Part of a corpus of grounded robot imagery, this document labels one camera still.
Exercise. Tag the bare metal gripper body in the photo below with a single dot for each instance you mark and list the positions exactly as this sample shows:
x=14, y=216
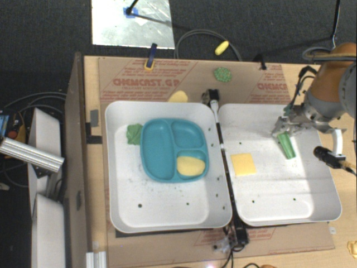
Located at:
x=304, y=119

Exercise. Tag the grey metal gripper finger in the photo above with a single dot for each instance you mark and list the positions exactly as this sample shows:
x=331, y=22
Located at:
x=277, y=126
x=293, y=133

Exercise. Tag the green toy stick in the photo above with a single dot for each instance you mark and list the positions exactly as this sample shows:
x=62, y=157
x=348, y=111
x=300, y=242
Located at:
x=287, y=147

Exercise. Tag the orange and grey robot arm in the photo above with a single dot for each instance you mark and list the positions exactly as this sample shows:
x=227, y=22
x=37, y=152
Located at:
x=326, y=88

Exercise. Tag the yellow toy cheese slice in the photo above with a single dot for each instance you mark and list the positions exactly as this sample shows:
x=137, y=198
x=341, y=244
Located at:
x=243, y=165

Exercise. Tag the thin black and white rod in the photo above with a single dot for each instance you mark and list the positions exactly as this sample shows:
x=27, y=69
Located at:
x=223, y=147

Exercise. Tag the white plastic tray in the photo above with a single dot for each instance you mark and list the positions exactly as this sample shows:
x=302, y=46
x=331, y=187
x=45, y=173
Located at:
x=279, y=194
x=167, y=202

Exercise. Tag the yellow oval toy food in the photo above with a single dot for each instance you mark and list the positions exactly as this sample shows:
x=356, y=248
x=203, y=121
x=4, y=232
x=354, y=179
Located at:
x=178, y=97
x=191, y=166

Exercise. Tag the yellow toy corn cob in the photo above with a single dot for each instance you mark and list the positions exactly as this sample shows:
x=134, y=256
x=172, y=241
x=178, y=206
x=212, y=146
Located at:
x=221, y=48

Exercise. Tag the blue divided plate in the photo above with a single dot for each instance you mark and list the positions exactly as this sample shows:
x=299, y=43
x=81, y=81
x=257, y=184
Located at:
x=159, y=149

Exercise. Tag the pale yellow toy food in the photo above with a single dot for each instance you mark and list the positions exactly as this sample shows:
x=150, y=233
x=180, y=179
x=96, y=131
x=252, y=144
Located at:
x=352, y=248

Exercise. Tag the green toy lettuce leaf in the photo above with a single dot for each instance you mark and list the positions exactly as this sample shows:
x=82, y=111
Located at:
x=134, y=134

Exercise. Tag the brown cardboard board, red print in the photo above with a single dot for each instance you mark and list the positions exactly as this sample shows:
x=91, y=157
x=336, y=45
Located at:
x=195, y=244

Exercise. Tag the black cylinder on white bracket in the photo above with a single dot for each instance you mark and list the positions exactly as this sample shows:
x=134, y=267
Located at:
x=326, y=155

